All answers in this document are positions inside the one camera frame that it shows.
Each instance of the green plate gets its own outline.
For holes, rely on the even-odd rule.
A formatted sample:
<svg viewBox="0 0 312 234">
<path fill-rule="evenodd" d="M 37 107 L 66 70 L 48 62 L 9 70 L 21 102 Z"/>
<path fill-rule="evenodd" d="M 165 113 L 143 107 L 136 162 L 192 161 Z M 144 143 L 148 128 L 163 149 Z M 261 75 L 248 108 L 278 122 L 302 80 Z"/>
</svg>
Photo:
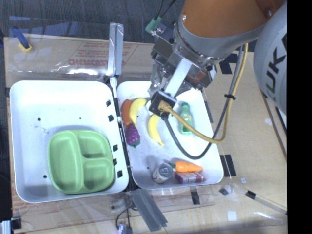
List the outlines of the green plate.
<svg viewBox="0 0 312 234">
<path fill-rule="evenodd" d="M 55 133 L 48 144 L 48 163 L 54 187 L 66 194 L 101 191 L 114 181 L 111 147 L 96 131 Z"/>
</svg>

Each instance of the carrot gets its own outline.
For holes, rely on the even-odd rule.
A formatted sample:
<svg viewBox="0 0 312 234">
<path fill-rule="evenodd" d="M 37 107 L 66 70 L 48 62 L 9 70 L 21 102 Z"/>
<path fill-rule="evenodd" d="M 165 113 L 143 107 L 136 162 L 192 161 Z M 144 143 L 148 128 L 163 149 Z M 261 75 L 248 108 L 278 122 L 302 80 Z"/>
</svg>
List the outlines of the carrot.
<svg viewBox="0 0 312 234">
<path fill-rule="evenodd" d="M 122 118 L 123 124 L 127 127 L 131 124 L 131 121 L 129 118 L 129 109 L 130 109 L 131 103 L 132 101 L 130 101 L 129 99 L 126 99 L 121 106 L 121 118 Z"/>
<path fill-rule="evenodd" d="M 186 161 L 177 161 L 175 164 L 169 163 L 172 168 L 175 168 L 177 172 L 186 173 L 186 172 L 200 172 L 202 171 L 202 167 L 197 166 L 192 163 L 188 163 Z"/>
</svg>

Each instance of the silver can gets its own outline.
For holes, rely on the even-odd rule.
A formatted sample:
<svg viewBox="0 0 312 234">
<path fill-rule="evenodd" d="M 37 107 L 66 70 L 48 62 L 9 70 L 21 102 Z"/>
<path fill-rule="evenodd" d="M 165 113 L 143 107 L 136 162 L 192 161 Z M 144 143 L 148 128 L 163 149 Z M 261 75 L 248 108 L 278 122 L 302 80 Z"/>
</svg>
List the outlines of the silver can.
<svg viewBox="0 0 312 234">
<path fill-rule="evenodd" d="M 167 163 L 162 163 L 155 171 L 153 171 L 152 178 L 153 180 L 161 184 L 172 177 L 174 170 L 171 165 Z"/>
</svg>

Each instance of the green connector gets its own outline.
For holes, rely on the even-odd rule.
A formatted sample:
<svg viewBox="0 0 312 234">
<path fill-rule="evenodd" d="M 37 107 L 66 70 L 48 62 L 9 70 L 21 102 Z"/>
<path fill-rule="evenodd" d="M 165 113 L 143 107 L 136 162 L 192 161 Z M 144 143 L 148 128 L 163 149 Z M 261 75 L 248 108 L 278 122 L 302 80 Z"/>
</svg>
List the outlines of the green connector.
<svg viewBox="0 0 312 234">
<path fill-rule="evenodd" d="M 158 25 L 160 24 L 161 20 L 162 18 L 160 16 L 158 16 L 156 20 L 153 18 L 151 22 L 146 26 L 145 31 L 151 34 L 154 30 L 158 28 Z"/>
</svg>

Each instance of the yellow banana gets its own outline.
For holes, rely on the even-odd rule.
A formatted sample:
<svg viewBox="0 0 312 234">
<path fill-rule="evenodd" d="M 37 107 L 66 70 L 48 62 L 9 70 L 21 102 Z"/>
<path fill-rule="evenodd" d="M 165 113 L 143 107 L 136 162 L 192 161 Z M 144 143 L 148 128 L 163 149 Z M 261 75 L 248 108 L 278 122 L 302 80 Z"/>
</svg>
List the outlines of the yellow banana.
<svg viewBox="0 0 312 234">
<path fill-rule="evenodd" d="M 164 143 L 162 143 L 160 135 L 157 130 L 158 120 L 159 120 L 158 115 L 152 115 L 150 117 L 150 119 L 148 120 L 148 124 L 147 124 L 148 134 L 153 140 L 157 141 L 161 146 L 163 146 Z"/>
<path fill-rule="evenodd" d="M 129 118 L 130 121 L 137 126 L 137 111 L 139 110 L 140 107 L 144 106 L 146 103 L 146 99 L 145 98 L 137 98 L 135 99 L 132 103 L 131 106 L 129 108 Z"/>
</svg>

